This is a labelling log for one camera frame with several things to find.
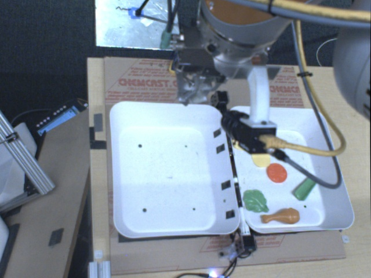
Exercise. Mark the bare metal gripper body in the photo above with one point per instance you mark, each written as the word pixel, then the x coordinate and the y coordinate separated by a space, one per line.
pixel 232 59

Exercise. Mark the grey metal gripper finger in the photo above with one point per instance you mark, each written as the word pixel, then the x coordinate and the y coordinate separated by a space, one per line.
pixel 185 88
pixel 209 86

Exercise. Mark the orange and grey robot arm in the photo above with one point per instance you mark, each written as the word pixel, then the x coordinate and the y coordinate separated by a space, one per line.
pixel 249 19

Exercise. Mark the brown cardboard board red print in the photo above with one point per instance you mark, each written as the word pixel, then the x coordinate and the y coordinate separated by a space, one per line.
pixel 150 80

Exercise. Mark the yellow toy slice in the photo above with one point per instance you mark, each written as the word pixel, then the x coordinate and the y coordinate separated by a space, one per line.
pixel 260 161

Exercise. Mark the white plastic tray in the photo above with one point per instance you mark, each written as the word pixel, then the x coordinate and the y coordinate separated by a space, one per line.
pixel 307 213
pixel 168 178

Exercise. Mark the orange round toy slice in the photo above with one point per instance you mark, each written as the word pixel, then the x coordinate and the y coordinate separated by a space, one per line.
pixel 277 173

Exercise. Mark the thin black and white rod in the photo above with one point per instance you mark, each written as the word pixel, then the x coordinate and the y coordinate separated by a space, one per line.
pixel 238 194

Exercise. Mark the green toy lettuce leaf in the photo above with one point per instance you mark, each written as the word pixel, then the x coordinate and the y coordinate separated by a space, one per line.
pixel 254 201

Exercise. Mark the green toy cucumber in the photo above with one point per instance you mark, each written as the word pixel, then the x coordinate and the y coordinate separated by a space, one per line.
pixel 303 189

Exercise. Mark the brown toy chicken drumstick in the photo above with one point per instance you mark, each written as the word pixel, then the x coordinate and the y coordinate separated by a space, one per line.
pixel 284 216

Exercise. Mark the black cylinder on white bracket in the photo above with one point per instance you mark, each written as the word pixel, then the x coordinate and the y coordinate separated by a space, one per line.
pixel 259 97

